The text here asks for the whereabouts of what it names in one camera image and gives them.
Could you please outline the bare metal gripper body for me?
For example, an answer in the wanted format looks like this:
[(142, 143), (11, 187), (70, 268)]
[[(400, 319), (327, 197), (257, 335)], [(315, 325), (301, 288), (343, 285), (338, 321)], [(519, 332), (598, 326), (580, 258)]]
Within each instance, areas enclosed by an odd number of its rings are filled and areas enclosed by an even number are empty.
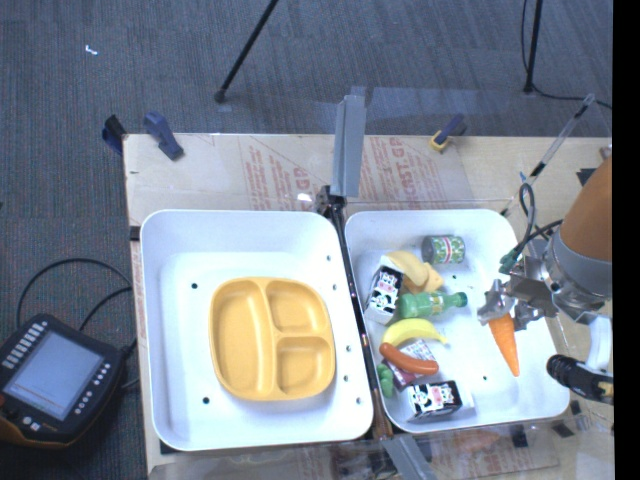
[(525, 257), (514, 267), (507, 288), (515, 299), (543, 311), (542, 318), (563, 313), (576, 323), (591, 323), (608, 300), (608, 263), (571, 253), (559, 259), (547, 252)]

